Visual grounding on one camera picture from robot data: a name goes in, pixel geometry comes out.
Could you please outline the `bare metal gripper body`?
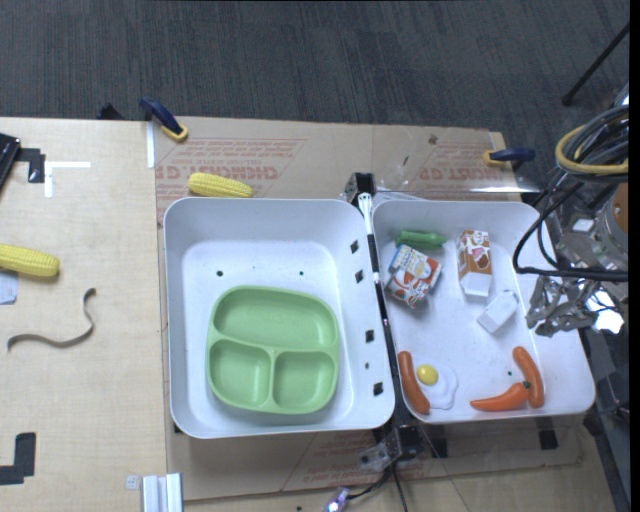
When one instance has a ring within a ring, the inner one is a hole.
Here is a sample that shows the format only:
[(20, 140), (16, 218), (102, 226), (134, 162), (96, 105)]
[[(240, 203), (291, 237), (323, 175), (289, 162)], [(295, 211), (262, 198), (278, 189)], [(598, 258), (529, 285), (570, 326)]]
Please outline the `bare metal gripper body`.
[(606, 216), (574, 216), (563, 230), (556, 249), (577, 267), (628, 270), (628, 234)]

